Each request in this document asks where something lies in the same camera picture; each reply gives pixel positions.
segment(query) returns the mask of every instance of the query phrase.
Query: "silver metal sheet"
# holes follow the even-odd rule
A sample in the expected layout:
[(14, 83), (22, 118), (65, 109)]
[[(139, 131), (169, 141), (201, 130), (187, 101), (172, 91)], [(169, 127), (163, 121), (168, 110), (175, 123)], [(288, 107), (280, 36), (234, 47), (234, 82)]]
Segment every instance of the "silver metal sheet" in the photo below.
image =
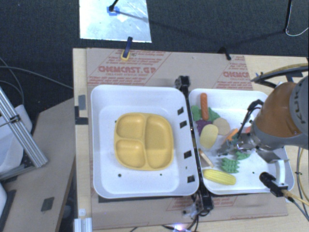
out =
[(115, 0), (79, 0), (82, 39), (151, 43), (146, 0), (119, 0), (116, 12), (108, 7)]

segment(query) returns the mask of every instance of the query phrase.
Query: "yellow plate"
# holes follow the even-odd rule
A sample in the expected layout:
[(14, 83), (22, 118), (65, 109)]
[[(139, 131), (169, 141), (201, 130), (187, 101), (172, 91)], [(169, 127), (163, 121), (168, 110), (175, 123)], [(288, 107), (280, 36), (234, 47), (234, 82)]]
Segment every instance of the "yellow plate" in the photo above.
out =
[(162, 170), (173, 161), (174, 139), (162, 116), (128, 113), (119, 117), (114, 132), (117, 160), (137, 170)]

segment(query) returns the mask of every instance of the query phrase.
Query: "beige round toy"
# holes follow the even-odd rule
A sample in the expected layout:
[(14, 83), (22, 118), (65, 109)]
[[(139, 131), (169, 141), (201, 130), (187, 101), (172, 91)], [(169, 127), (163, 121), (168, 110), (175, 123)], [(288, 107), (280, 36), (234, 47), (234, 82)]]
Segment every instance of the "beige round toy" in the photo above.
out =
[(229, 123), (224, 118), (217, 118), (216, 120), (214, 120), (213, 125), (218, 127), (219, 135), (227, 135), (231, 131)]
[(212, 124), (206, 125), (202, 130), (199, 142), (206, 149), (210, 149), (216, 142), (217, 136), (218, 136), (218, 128)]

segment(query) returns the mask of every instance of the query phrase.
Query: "toy carrot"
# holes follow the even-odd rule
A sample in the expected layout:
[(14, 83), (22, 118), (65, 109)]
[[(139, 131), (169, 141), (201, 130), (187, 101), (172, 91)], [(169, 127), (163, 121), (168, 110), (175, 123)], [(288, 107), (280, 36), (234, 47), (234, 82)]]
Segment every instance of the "toy carrot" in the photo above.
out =
[(201, 93), (200, 99), (201, 99), (202, 118), (203, 118), (203, 120), (208, 120), (209, 119), (209, 113), (208, 113), (207, 94)]

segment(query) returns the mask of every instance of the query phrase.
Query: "yellow corn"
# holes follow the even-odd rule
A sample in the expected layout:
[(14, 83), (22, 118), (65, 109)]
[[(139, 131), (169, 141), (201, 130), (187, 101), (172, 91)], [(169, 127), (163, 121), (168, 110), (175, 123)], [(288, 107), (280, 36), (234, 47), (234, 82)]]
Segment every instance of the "yellow corn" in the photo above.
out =
[(219, 170), (205, 169), (203, 175), (206, 179), (223, 185), (234, 185), (236, 183), (236, 178), (233, 175)]

